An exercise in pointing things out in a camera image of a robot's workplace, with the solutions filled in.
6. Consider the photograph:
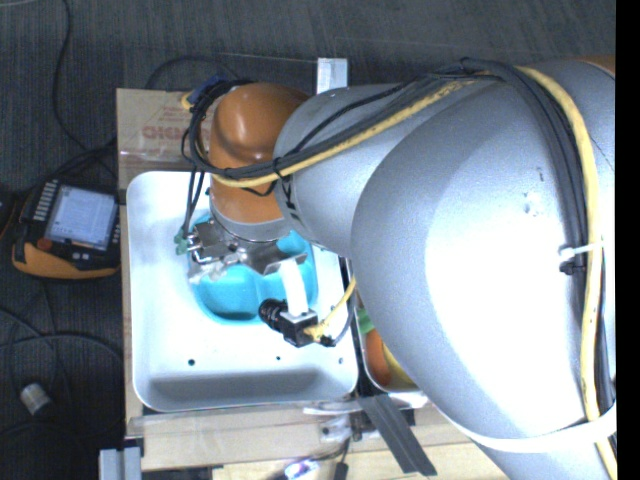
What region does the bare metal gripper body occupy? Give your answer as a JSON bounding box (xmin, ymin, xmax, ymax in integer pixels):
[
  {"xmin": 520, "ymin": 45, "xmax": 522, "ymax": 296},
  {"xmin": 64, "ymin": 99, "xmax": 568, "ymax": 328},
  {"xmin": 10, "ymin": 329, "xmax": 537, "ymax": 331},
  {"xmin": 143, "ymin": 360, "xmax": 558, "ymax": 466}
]
[{"xmin": 191, "ymin": 219, "xmax": 309, "ymax": 276}]

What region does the white plastic tray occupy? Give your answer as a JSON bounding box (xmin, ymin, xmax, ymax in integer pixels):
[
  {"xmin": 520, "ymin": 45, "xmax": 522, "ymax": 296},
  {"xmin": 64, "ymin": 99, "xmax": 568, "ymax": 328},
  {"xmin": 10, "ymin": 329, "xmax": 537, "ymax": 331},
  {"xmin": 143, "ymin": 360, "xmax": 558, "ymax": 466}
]
[
  {"xmin": 351, "ymin": 287, "xmax": 432, "ymax": 410},
  {"xmin": 125, "ymin": 169, "xmax": 361, "ymax": 414}
]

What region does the orange carrot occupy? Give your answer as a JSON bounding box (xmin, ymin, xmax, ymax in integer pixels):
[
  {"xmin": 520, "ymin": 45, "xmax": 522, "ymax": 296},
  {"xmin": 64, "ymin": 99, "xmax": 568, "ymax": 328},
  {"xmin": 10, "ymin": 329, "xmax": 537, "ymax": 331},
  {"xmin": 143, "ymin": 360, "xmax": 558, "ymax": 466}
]
[{"xmin": 356, "ymin": 309, "xmax": 395, "ymax": 388}]

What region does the yellow banana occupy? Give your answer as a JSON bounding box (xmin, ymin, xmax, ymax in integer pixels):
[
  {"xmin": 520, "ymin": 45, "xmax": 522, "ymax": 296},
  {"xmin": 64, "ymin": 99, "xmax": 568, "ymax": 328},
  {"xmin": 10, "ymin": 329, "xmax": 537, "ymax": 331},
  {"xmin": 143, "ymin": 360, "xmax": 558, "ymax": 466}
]
[{"xmin": 381, "ymin": 340, "xmax": 419, "ymax": 390}]

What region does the small silver metal cylinder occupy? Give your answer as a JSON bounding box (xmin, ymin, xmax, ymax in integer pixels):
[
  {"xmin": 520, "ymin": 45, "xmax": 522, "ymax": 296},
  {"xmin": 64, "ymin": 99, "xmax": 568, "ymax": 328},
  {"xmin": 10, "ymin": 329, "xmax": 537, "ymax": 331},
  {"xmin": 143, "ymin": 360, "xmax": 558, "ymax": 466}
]
[{"xmin": 19, "ymin": 381, "xmax": 54, "ymax": 417}]

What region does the black cylinder on white bracket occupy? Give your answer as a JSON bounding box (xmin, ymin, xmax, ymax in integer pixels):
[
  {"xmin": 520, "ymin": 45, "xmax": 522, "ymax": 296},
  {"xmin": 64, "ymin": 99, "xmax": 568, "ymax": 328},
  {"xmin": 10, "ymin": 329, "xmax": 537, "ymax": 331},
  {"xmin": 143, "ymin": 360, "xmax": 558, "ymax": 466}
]
[{"xmin": 258, "ymin": 260, "xmax": 322, "ymax": 349}]

